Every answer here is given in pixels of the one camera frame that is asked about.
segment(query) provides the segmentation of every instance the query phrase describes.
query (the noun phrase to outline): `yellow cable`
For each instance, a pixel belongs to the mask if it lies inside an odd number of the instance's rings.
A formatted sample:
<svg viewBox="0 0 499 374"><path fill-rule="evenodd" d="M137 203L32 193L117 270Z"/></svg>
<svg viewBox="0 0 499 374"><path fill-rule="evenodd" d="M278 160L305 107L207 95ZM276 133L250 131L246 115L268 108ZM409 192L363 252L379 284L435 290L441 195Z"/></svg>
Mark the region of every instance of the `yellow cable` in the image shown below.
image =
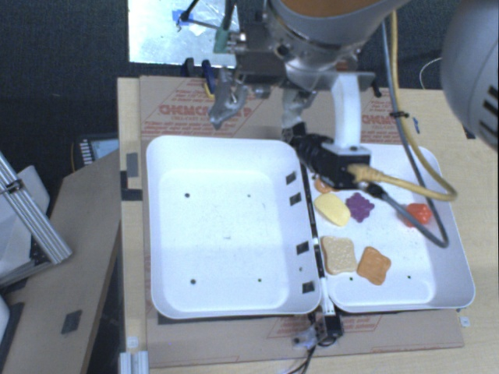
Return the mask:
<svg viewBox="0 0 499 374"><path fill-rule="evenodd" d="M400 107L400 91L398 86L398 67L397 67L397 57L398 57L398 28L397 28L397 13L393 11L391 13L391 53L390 53L390 63L391 63L391 78L393 82L394 96L397 105ZM431 199L439 199L441 201L453 201L458 196L458 193L454 188L443 179L430 165L430 163L423 156L423 153L419 149L417 142L414 140L412 133L407 124L407 118L401 117L401 126L407 142L411 146L414 154L418 157L421 165L428 171L430 176L440 184L448 193L444 194L442 192L436 192L421 185L417 185L400 178L394 178L384 173L371 168L367 165L352 164L348 166L348 171L354 175L356 182L385 182L402 187L403 189L408 189L412 192L421 194Z"/></svg>

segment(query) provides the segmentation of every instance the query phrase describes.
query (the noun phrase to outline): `gray cable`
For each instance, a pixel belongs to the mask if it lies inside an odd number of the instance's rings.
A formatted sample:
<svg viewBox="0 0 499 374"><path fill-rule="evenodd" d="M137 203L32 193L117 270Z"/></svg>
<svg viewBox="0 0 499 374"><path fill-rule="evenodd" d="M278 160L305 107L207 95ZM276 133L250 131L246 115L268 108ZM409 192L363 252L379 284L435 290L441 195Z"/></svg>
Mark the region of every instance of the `gray cable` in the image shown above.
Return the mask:
<svg viewBox="0 0 499 374"><path fill-rule="evenodd" d="M388 78L388 89L390 90L390 97L391 97L391 104L393 107L393 112L399 112L397 101L395 99L395 91L394 91L394 85L391 77L391 66L390 66L390 52L388 50L388 33L387 33L387 26L386 26L386 20L383 21L381 24L382 29L383 29L383 50L384 50L384 64L386 66L387 70L387 78ZM409 162L412 166L412 169L414 170L414 173L418 179L418 183L422 187L426 187L426 184L423 180L423 176L421 175L421 172L419 171L416 161L414 160L414 156L412 155L412 152L409 148L409 144L407 143L407 139L405 138L404 132L402 131L402 125L400 124L401 119L400 118L395 118L395 123L397 124L397 130L398 134L400 135L400 140L402 141L402 145L404 146L405 154L407 155L407 158L409 159ZM400 204L396 203L393 199L390 198L390 200L397 205L395 207L391 202L389 202L399 213L403 214L404 217L407 217L406 215L409 215L412 217L412 215L407 212ZM428 203L428 207L430 208L432 214L435 217L435 221L437 222L438 229L440 230L441 236L443 238L443 241L439 240L436 238L434 235L432 235L423 225L421 225L419 222L417 224L414 224L416 228L421 232L421 234L425 235L430 241L432 241L435 245L438 245L441 248L447 248L449 245L449 239L447 236L447 232L445 231L444 224L442 223L440 214L437 211L437 208L435 207L435 204L432 199L426 198L426 202Z"/></svg>

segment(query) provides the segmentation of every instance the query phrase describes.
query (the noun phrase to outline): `black floor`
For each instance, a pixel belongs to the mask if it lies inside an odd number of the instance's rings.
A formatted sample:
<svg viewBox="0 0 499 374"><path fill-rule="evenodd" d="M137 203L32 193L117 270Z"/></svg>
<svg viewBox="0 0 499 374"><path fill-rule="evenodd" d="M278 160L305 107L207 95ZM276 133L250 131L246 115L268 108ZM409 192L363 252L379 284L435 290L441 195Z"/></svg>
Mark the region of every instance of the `black floor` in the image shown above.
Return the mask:
<svg viewBox="0 0 499 374"><path fill-rule="evenodd" d="M241 0L241 23L262 1ZM415 0L400 10L402 87L420 88L419 71L440 56L458 1ZM385 84L379 31L360 62ZM142 74L177 76L179 68L128 62L127 0L0 0L0 151L17 171L33 164L55 196L71 171L75 139L116 131L116 79ZM425 72L425 84L440 87L438 64ZM115 275L92 373L115 369L117 287Z"/></svg>

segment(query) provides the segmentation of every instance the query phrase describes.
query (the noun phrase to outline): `white tray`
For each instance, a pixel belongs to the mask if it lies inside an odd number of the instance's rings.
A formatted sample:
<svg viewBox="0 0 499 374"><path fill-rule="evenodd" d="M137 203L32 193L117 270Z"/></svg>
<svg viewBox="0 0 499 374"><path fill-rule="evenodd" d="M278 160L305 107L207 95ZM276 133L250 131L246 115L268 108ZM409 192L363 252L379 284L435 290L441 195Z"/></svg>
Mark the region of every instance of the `white tray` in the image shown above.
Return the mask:
<svg viewBox="0 0 499 374"><path fill-rule="evenodd" d="M366 145L373 167L415 181L400 146ZM425 151L435 167L433 155ZM162 136L147 148L151 293L174 319L299 314L321 290L299 162L285 143ZM427 186L440 189L430 178ZM422 197L389 185L400 203ZM318 192L311 185L313 198ZM339 192L344 201L353 191ZM451 207L437 202L450 238L440 249L407 228L386 203L344 228L315 214L319 236L349 237L356 258L368 245L391 259L381 286L356 273L327 274L327 293L348 312L466 306L475 288ZM437 226L430 230L438 234Z"/></svg>
<svg viewBox="0 0 499 374"><path fill-rule="evenodd" d="M317 265L290 146L162 136L147 148L147 179L151 293L160 313L183 319L315 309ZM304 242L307 250L297 253Z"/></svg>

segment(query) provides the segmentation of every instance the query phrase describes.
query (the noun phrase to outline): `tray with toy food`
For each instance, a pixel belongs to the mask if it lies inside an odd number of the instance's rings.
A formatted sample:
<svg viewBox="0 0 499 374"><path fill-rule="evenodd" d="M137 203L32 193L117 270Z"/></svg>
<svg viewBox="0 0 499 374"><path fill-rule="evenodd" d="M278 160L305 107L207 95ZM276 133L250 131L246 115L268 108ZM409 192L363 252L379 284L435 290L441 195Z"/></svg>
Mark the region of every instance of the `tray with toy food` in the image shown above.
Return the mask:
<svg viewBox="0 0 499 374"><path fill-rule="evenodd" d="M366 147L372 166L415 181L401 146ZM436 203L450 239L441 249L383 201L314 185L280 141L162 136L146 166L151 294L167 317L302 314L325 295L347 312L458 308L474 297L449 203ZM427 227L438 234L431 218Z"/></svg>

